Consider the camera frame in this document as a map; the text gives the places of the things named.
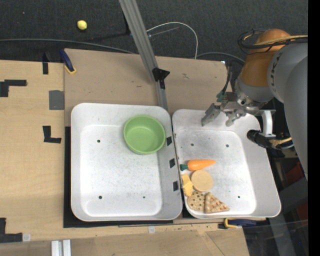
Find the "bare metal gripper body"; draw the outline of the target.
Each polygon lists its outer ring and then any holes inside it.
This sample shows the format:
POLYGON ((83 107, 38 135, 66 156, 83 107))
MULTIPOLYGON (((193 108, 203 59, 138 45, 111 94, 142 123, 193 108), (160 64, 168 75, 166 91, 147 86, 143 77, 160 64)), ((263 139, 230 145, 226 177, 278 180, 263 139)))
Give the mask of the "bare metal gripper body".
POLYGON ((240 115, 259 115, 264 102, 252 100, 242 92, 226 92, 221 100, 220 109, 225 113, 235 113, 240 115))

